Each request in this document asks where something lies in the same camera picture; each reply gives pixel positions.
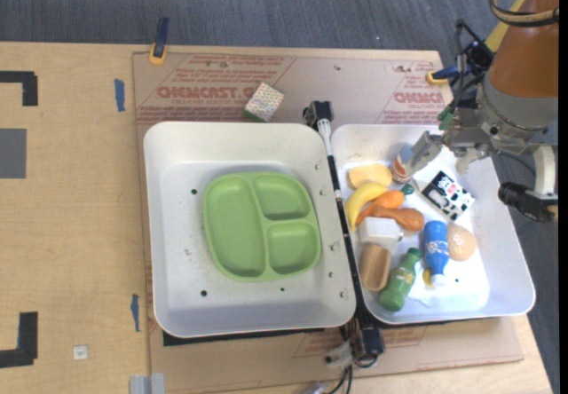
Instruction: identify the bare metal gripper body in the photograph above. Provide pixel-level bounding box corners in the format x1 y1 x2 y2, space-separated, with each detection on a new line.
441 106 533 159

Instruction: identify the orange and white small can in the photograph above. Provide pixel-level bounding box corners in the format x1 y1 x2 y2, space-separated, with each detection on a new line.
390 144 417 185

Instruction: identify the cow print milk carton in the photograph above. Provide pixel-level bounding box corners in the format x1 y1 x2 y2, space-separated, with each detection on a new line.
420 169 477 223

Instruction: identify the orange carrot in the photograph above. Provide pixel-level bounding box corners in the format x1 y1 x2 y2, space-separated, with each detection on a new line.
354 183 416 227

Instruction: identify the yellow bread slice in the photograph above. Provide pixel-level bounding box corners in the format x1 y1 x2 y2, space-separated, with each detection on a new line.
346 162 394 191

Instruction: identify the brown chicken drumstick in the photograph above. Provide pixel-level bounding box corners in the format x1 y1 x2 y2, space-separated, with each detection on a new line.
371 204 426 233

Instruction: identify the yellow banana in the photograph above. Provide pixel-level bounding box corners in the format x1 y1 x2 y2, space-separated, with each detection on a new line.
344 181 390 232

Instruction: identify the beige round bun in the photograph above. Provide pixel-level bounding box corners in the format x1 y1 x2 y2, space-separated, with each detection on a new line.
446 223 478 263

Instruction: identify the blue bottle with white cap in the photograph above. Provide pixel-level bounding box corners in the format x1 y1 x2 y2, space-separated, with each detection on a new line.
422 219 450 288

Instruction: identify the white rectangular block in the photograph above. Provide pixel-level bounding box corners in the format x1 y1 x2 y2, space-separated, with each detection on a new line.
358 216 406 248

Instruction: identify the thin black and white rod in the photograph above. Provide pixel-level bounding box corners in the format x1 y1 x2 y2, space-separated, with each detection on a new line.
316 116 367 323

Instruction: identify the white plastic tray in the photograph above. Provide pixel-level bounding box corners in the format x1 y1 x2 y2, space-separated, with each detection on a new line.
330 122 537 326
142 120 358 339

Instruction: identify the brown cardboard board, red print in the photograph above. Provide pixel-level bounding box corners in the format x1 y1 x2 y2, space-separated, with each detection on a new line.
131 50 525 390

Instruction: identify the tan bread bun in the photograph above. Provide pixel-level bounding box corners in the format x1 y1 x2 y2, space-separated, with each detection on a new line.
359 242 393 294

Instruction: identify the green bottle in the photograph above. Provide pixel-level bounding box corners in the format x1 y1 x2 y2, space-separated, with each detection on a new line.
377 247 423 313

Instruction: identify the white cube with coloured dots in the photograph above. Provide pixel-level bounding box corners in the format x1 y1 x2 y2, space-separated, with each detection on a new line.
242 81 287 123

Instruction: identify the green divided plate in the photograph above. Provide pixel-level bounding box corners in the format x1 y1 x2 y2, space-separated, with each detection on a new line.
201 170 323 283

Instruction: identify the black cylinder on white bracket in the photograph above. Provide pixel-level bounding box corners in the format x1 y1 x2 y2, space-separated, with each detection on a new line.
497 144 560 224

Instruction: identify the black block with thin wires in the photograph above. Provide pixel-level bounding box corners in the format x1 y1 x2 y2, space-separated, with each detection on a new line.
303 99 335 127
340 322 387 369

